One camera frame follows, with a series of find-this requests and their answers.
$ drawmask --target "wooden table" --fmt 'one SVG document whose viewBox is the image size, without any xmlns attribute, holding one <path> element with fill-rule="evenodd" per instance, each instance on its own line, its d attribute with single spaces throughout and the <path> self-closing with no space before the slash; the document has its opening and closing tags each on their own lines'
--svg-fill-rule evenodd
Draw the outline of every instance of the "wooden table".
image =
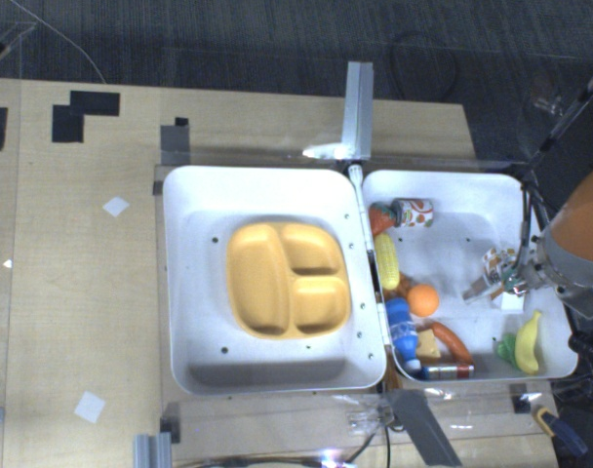
<svg viewBox="0 0 593 468">
<path fill-rule="evenodd" d="M 87 116 L 84 143 L 52 143 L 52 106 L 69 104 L 71 90 L 120 93 L 120 115 Z M 188 118 L 197 148 L 299 152 L 339 140 L 343 99 L 0 80 L 0 105 L 9 108 L 0 152 L 0 210 L 7 214 L 0 217 L 0 260 L 12 252 L 14 261 L 12 283 L 11 269 L 0 269 L 0 406 L 6 408 L 0 466 L 132 466 L 134 435 L 155 434 L 162 412 L 152 196 L 160 126 Z M 449 104 L 376 101 L 373 150 L 474 157 L 463 110 Z M 7 198 L 14 200 L 15 191 L 13 220 Z M 130 207 L 114 217 L 102 206 L 117 196 Z M 554 406 L 546 383 L 530 387 Z M 462 390 L 460 407 L 476 404 Z M 95 424 L 74 414 L 85 391 L 105 400 Z M 473 406 L 472 417 L 461 409 L 444 413 L 466 426 L 485 425 L 472 435 L 445 428 L 465 465 L 501 466 L 505 459 L 556 466 L 549 439 L 503 402 L 506 387 L 489 393 L 498 396 L 496 409 L 486 400 L 483 409 Z M 204 435 L 239 427 L 241 436 L 232 440 L 242 449 L 282 445 L 264 438 L 268 425 L 259 415 L 234 410 L 227 399 L 210 401 L 197 414 L 210 425 Z M 290 432 L 300 428 L 297 416 L 277 418 Z M 350 445 L 360 442 L 353 438 Z M 393 443 L 394 466 L 422 465 L 406 434 L 394 434 Z M 381 465 L 384 456 L 374 447 L 360 460 Z"/>
</svg>

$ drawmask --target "corn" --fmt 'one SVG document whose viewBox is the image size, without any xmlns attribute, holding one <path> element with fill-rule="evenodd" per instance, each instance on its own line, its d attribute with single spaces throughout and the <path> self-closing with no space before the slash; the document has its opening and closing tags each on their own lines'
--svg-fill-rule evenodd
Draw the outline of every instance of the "corn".
<svg viewBox="0 0 593 468">
<path fill-rule="evenodd" d="M 385 290 L 394 290 L 401 281 L 398 270 L 398 258 L 394 242 L 387 234 L 382 233 L 375 237 L 376 270 Z"/>
</svg>

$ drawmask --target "blue bottle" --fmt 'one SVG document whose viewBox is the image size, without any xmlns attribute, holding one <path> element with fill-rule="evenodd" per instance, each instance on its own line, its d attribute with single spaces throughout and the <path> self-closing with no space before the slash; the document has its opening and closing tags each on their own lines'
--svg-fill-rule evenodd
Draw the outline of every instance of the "blue bottle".
<svg viewBox="0 0 593 468">
<path fill-rule="evenodd" d="M 404 298 L 392 298 L 385 303 L 385 310 L 392 343 L 403 358 L 403 369 L 409 374 L 418 374 L 422 364 L 415 356 L 417 332 L 410 315 L 410 306 Z"/>
</svg>

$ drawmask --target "orange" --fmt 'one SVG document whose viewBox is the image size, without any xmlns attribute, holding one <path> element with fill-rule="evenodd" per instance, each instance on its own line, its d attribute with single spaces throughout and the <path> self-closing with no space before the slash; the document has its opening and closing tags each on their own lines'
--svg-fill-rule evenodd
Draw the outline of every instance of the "orange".
<svg viewBox="0 0 593 468">
<path fill-rule="evenodd" d="M 415 285 L 407 293 L 407 303 L 412 314 L 427 317 L 440 306 L 440 297 L 432 286 Z"/>
</svg>

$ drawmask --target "yellow plate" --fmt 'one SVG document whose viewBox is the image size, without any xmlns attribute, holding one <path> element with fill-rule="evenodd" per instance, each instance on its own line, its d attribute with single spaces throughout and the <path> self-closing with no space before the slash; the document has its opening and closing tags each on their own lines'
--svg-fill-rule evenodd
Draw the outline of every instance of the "yellow plate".
<svg viewBox="0 0 593 468">
<path fill-rule="evenodd" d="M 334 332 L 350 315 L 339 244 L 325 230 L 292 222 L 238 229 L 227 246 L 227 289 L 238 324 L 262 338 Z"/>
</svg>

